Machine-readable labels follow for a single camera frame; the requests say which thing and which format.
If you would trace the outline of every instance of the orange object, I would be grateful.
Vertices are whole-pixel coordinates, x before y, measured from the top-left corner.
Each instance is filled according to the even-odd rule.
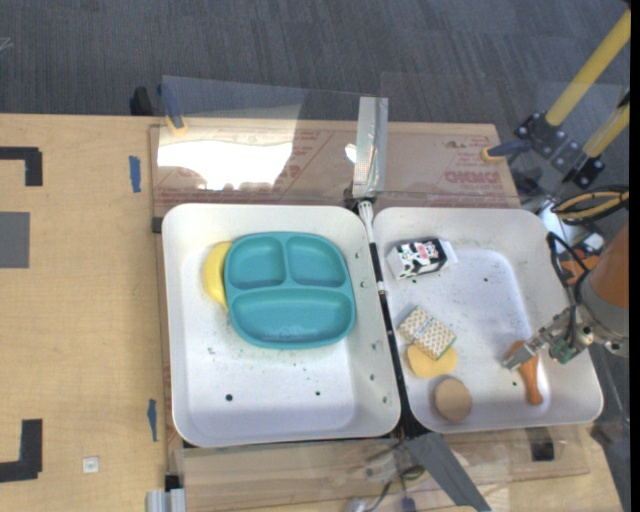
[[[524,341],[516,341],[511,345],[509,356],[515,354],[522,345],[524,345]],[[518,371],[522,376],[524,386],[527,390],[527,402],[531,405],[540,405],[544,401],[544,398],[538,389],[538,355],[536,354],[526,363],[521,364],[518,367]]]
[[[582,261],[582,264],[585,267],[587,267],[587,270],[592,270],[596,266],[599,260],[600,260],[600,256],[598,256],[597,254],[594,254],[593,256],[584,258],[581,261]],[[582,267],[578,265],[575,261],[563,261],[562,263],[560,263],[560,266],[565,270],[568,270],[569,272],[571,272],[573,276],[567,279],[567,284],[574,284],[578,280],[578,278],[582,274],[584,274],[584,270],[582,270]]]
[[[603,300],[629,308],[629,223],[618,232],[589,276],[591,288]]]

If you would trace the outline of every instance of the toy sink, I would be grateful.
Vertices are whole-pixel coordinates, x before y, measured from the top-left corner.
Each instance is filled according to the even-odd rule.
[[[447,240],[458,262],[441,272],[396,280],[382,273],[389,313],[413,416],[442,433],[588,423],[602,411],[600,384],[587,351],[561,365],[542,350],[538,387],[544,401],[532,406],[517,371],[501,366],[511,344],[526,340],[567,305],[550,263],[547,230],[526,210],[388,208],[373,221],[381,255],[398,240],[428,234]],[[449,374],[471,393],[471,413],[459,423],[445,420],[433,404],[442,378],[419,379],[407,358],[398,326],[422,305],[456,333],[458,364]]]
[[[247,238],[242,249],[242,240],[257,234],[264,236]],[[162,238],[173,416],[184,439],[222,447],[378,437],[394,428],[400,417],[398,387],[366,232],[357,216],[333,206],[184,204],[165,216]],[[335,246],[344,268],[319,240]],[[238,261],[252,251],[272,258],[267,276],[242,272],[233,267],[232,246],[227,254],[232,266],[225,263],[235,288],[230,311],[234,301],[246,299],[236,313],[251,322],[255,310],[272,302],[250,292],[279,293],[278,285],[284,285],[294,293],[285,297],[288,307],[306,295],[307,304],[321,313],[339,309],[343,317],[327,324],[320,338],[308,338],[317,345],[312,348],[248,343],[202,284],[206,255],[225,241],[246,251]],[[299,256],[324,264],[299,265]],[[311,290],[319,293],[309,296]],[[258,334],[269,331],[264,324],[250,325]],[[321,343],[327,340],[332,343]]]
[[[380,262],[390,337],[364,224],[351,211],[231,204],[184,204],[169,211],[162,233],[173,416],[184,439],[222,447],[378,437],[399,422],[399,389],[406,390],[413,418],[443,433],[585,423],[600,414],[602,392],[588,352],[567,365],[541,352],[541,406],[526,402],[518,373],[501,365],[513,341],[527,339],[567,304],[538,217],[515,209],[386,208],[375,216],[373,232],[381,260],[398,241],[424,237],[449,241],[458,259],[438,272],[403,280]],[[352,327],[349,301],[335,295],[346,286],[340,265],[331,263],[325,249],[301,243],[307,236],[326,239],[344,260],[353,294]],[[231,310],[228,315],[206,294],[201,277],[213,246],[231,241],[240,250],[244,239],[258,240],[257,254],[271,254],[266,278],[234,269],[233,263],[225,268],[231,299],[246,297],[239,312],[258,343],[238,334]],[[245,250],[244,257],[250,257],[252,248]],[[295,251],[325,258],[322,270],[296,267]],[[338,322],[327,324],[322,335],[303,338],[311,346],[273,348],[269,340],[264,344],[265,333],[273,330],[267,319],[279,313],[262,311],[262,320],[251,319],[273,302],[261,293],[285,289],[302,294],[313,289],[317,293],[303,297],[309,304],[347,313],[335,316]],[[406,360],[407,340],[397,327],[416,305],[457,335],[458,364],[450,375],[465,383],[473,400],[471,414],[459,423],[435,410],[433,390],[440,378],[417,378]]]

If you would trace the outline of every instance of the wooden table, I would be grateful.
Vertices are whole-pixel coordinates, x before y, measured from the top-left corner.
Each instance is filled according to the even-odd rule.
[[[142,511],[147,491],[164,487],[149,174],[149,128],[157,122],[0,115],[0,146],[38,147],[44,179],[27,187],[24,162],[0,160],[0,212],[28,212],[30,220],[28,268],[0,268],[0,386],[7,397],[0,405],[0,462],[19,460],[23,420],[43,426],[42,471],[37,479],[0,483],[3,511]],[[129,157],[140,161],[140,192],[132,187]],[[600,446],[586,427],[580,432],[587,473],[481,486],[494,509],[621,510]],[[98,471],[91,457],[99,458]],[[436,494],[416,494],[416,501],[423,509],[450,505]],[[393,510],[394,500],[379,510]],[[276,509],[343,506],[339,500]]]

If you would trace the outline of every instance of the floor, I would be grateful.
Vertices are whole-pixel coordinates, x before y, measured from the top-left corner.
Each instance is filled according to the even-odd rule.
[[[3,0],[0,112],[128,115],[136,87],[153,92],[171,75],[379,95],[392,121],[487,122],[511,140],[626,9],[622,0]],[[563,129],[584,143],[629,83],[626,45]],[[337,108],[322,115],[339,117]],[[594,186],[629,185],[628,128],[602,160]],[[512,163],[516,176],[540,170],[551,176],[545,190],[579,192],[557,187],[558,171],[533,152]],[[597,227],[611,238],[627,220],[621,210]],[[629,431],[618,422],[628,360],[597,359],[607,395],[600,437],[630,509]]]

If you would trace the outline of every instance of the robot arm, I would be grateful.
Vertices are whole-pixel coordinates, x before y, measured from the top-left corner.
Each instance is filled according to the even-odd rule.
[[[503,365],[515,370],[545,346],[562,364],[591,343],[629,355],[629,223],[605,248],[597,265],[575,287],[575,303],[542,327]]]

